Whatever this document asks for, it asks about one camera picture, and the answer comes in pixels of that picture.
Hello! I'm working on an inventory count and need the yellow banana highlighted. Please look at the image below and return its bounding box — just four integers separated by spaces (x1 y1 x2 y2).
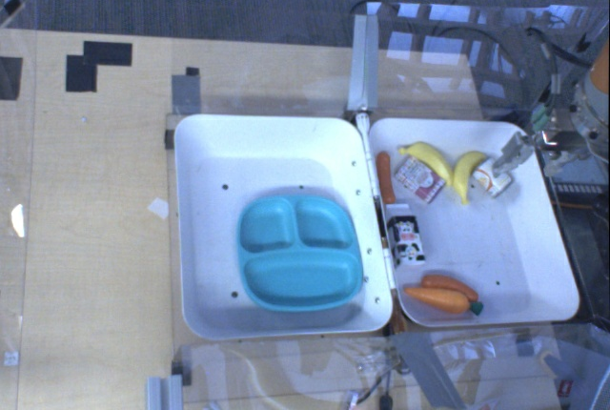
397 140 457 190
452 150 489 207

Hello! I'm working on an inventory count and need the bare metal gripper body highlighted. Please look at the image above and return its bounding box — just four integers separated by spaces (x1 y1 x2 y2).
536 108 610 177

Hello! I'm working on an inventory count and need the pink and white carton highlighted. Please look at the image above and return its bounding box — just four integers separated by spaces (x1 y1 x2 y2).
393 154 447 205

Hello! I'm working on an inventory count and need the orange carrot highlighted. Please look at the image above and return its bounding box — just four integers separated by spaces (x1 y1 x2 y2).
403 285 485 318

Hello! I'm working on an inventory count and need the white plastic tray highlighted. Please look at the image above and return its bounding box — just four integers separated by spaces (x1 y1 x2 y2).
368 116 581 329
173 113 395 342

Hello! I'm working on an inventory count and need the blue divided plate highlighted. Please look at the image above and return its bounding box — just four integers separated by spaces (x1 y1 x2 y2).
235 194 365 314

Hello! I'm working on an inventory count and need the cow print carton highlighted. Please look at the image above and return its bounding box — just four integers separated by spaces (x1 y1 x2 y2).
385 203 427 267

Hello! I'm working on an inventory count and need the white and orange carton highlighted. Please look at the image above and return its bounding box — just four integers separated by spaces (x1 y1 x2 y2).
471 157 516 200

